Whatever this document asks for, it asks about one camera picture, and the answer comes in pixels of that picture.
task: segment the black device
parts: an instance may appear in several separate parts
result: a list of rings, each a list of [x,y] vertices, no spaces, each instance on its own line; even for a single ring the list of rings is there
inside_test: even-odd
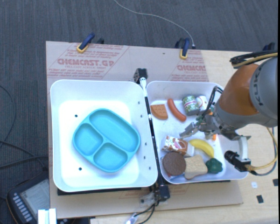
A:
[[[49,209],[49,174],[47,171],[20,183],[7,193],[8,208],[18,224],[37,224],[37,212]],[[70,224],[74,219],[62,219],[57,223]]]

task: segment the gray floor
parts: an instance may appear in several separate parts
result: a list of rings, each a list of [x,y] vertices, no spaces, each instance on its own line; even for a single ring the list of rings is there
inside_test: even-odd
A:
[[[116,0],[178,24],[197,49],[278,48],[278,0]],[[0,140],[47,155],[46,41],[80,42],[90,32],[105,44],[173,48],[187,32],[164,19],[139,15],[113,0],[0,0]],[[30,157],[9,145],[0,165]],[[36,160],[0,168],[0,196],[42,171]],[[0,220],[13,223],[4,199]]]

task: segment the cardboard sheet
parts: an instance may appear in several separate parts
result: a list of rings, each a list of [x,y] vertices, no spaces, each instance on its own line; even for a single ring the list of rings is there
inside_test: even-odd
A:
[[[49,90],[60,79],[130,81],[137,68],[146,68],[147,82],[191,81],[208,82],[200,50],[188,50],[188,58],[179,57],[179,49],[131,47],[90,44],[80,54],[79,43],[46,42],[48,129],[50,165],[50,207],[56,208],[57,218],[93,217],[131,213],[144,210],[140,197],[148,188],[129,191],[88,194],[57,194],[52,178],[52,123]],[[171,198],[156,210],[172,210],[242,203],[237,181],[170,185]]]

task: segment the white cable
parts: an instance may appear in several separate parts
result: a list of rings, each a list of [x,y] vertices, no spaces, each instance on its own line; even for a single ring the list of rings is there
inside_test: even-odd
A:
[[[123,9],[125,9],[125,10],[127,10],[127,11],[129,11],[129,12],[131,12],[131,13],[135,13],[135,14],[138,14],[138,15],[145,15],[145,16],[157,17],[157,18],[161,18],[161,19],[163,19],[163,20],[165,20],[165,21],[168,21],[168,22],[172,23],[173,25],[175,25],[175,26],[179,27],[180,29],[184,30],[184,31],[189,35],[189,37],[191,38],[191,40],[192,40],[192,46],[193,46],[193,47],[195,46],[194,40],[193,40],[191,34],[190,34],[185,28],[183,28],[182,26],[176,24],[175,22],[173,22],[173,21],[171,21],[171,20],[169,20],[169,19],[167,19],[167,18],[158,16],[158,15],[154,15],[154,14],[135,12],[135,11],[133,11],[133,10],[131,10],[131,9],[129,9],[129,8],[127,8],[127,7],[124,7],[123,5],[119,4],[116,0],[113,0],[113,1],[116,2],[116,4],[117,4],[118,6],[120,6],[121,8],[123,8]]]

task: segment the brown round patty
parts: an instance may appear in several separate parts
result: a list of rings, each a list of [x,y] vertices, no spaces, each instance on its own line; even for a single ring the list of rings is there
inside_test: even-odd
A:
[[[186,161],[184,157],[177,152],[167,153],[163,157],[162,163],[165,171],[171,176],[180,175],[186,169]]]

